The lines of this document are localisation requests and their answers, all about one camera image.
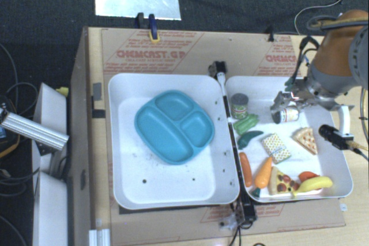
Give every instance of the green vegetable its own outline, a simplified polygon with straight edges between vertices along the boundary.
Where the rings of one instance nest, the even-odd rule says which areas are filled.
[[[238,149],[242,150],[244,147],[247,147],[248,143],[254,138],[257,137],[259,135],[263,134],[262,131],[259,130],[253,130],[253,131],[248,131],[246,133],[244,133],[239,140],[237,141],[238,143]]]
[[[255,114],[248,114],[246,118],[234,124],[234,129],[237,131],[239,135],[243,135],[247,130],[258,124],[259,122],[258,117],[259,116]]]

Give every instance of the silver metal tube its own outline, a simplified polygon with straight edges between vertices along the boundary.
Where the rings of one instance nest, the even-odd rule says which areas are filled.
[[[34,139],[37,143],[53,148],[55,151],[61,151],[69,139],[69,136],[66,134],[54,131],[10,112],[6,114],[0,126],[16,134]]]

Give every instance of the bread slice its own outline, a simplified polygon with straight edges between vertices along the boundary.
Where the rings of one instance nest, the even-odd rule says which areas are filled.
[[[317,144],[315,143],[314,134],[312,133],[311,127],[305,127],[293,136],[293,139],[302,145],[311,154],[318,154]]]

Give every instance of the tin can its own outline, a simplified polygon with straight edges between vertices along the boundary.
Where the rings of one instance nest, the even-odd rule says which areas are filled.
[[[231,97],[231,115],[235,119],[243,119],[247,116],[248,97],[243,93],[236,93]]]
[[[299,119],[299,115],[299,110],[295,106],[291,105],[272,114],[272,118],[275,123],[279,124],[281,122],[297,121]]]

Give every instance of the black floor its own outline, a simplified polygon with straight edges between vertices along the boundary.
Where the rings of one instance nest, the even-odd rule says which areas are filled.
[[[308,6],[327,5],[336,0],[179,0],[182,21],[159,21],[161,29],[262,33],[272,25],[275,32],[294,32],[293,19]],[[0,0],[0,43],[18,70],[19,81],[37,87],[68,86],[82,26],[132,28],[129,18],[98,17],[95,0]],[[302,33],[306,21],[319,14],[338,15],[349,9],[368,10],[368,0],[342,0],[326,9],[313,9],[298,18]],[[0,94],[14,82],[8,57],[0,50]],[[29,105],[32,90],[20,88],[19,110]],[[31,172],[29,143],[23,143],[0,168],[14,176]],[[0,215],[7,218],[32,244],[33,199],[30,189],[16,198],[0,197]],[[0,220],[0,245],[20,245],[16,235]]]

